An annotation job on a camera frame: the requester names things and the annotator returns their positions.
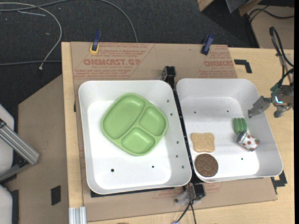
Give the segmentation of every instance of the black fabric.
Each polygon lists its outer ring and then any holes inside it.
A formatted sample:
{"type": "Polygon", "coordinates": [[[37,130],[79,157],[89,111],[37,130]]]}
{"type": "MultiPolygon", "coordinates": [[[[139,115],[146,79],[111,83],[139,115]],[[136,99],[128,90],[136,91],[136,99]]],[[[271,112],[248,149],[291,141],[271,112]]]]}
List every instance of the black fabric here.
{"type": "MultiPolygon", "coordinates": [[[[40,5],[56,0],[0,0],[40,5]]],[[[203,12],[197,0],[107,0],[119,6],[131,19],[139,42],[198,44],[207,34],[215,34],[215,44],[252,47],[246,17],[229,13],[225,0],[215,0],[203,12]]],[[[294,0],[267,0],[269,5],[294,7],[294,0]]],[[[17,8],[17,5],[0,5],[17,8]]],[[[63,42],[92,42],[102,30],[103,42],[135,42],[125,16],[111,5],[91,0],[75,0],[45,7],[60,21],[63,42]]],[[[59,37],[55,20],[39,9],[28,12],[45,17],[2,12],[0,14],[0,63],[43,60],[59,37]]],[[[48,60],[61,60],[58,45],[48,60]]],[[[62,73],[61,64],[39,63],[0,66],[0,104],[10,110],[62,73]]]]}

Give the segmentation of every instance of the white cable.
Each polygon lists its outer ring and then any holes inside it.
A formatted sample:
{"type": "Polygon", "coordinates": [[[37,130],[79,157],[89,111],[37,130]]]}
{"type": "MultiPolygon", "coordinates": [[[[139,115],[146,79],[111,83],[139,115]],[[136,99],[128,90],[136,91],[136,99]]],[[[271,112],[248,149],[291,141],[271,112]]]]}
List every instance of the white cable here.
{"type": "MultiPolygon", "coordinates": [[[[27,4],[27,3],[20,3],[20,2],[0,2],[0,5],[1,4],[18,4],[18,5],[26,5],[26,6],[30,6],[30,7],[35,7],[35,5],[32,5],[32,4],[27,4]]],[[[50,50],[50,52],[47,54],[47,56],[44,58],[44,61],[47,60],[48,56],[52,53],[52,51],[55,49],[55,47],[60,43],[60,40],[62,38],[62,28],[61,28],[61,25],[60,25],[60,22],[58,21],[58,19],[56,18],[56,16],[54,16],[51,12],[49,12],[48,10],[42,8],[42,7],[39,7],[39,9],[47,12],[48,14],[50,14],[54,19],[55,21],[57,22],[59,28],[60,28],[60,36],[59,36],[59,39],[57,40],[56,44],[53,46],[53,48],[50,50]]],[[[43,63],[41,63],[40,67],[38,69],[40,70],[43,70],[43,63]]]]}

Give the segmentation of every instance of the brown patty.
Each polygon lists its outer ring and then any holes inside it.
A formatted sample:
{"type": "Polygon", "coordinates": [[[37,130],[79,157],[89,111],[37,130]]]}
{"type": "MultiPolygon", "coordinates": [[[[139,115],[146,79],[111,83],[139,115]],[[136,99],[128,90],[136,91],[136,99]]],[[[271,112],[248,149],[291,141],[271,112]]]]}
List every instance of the brown patty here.
{"type": "Polygon", "coordinates": [[[218,162],[210,154],[200,154],[194,162],[196,170],[204,177],[213,177],[218,172],[218,162]]]}

